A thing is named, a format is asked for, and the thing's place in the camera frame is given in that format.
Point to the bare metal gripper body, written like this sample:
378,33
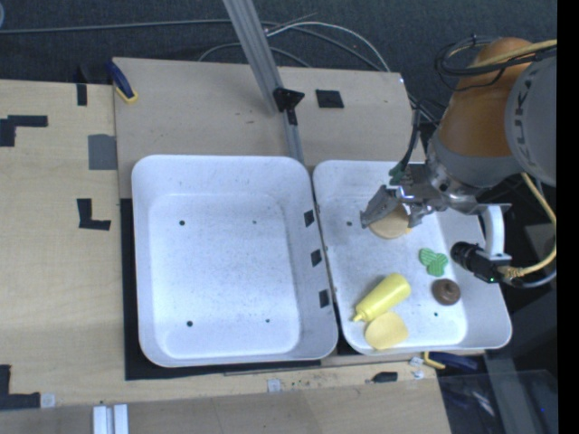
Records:
434,192

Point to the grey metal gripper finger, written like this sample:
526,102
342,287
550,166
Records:
420,214
377,208

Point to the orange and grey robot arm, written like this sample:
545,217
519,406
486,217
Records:
475,120

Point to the tan round biscuit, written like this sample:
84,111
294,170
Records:
390,229

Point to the green leaf-shaped toy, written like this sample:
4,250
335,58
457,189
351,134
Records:
433,261

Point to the white plastic tray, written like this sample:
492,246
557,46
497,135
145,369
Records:
226,265
389,260

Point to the brown doughnut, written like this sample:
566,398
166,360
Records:
446,292

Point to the yellow squeeze bottle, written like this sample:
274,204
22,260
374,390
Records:
384,297

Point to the pale yellow oval slice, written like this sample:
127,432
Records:
386,331

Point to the pale wood board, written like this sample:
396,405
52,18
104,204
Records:
203,106

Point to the black cylinder on white bracket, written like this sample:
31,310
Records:
475,260

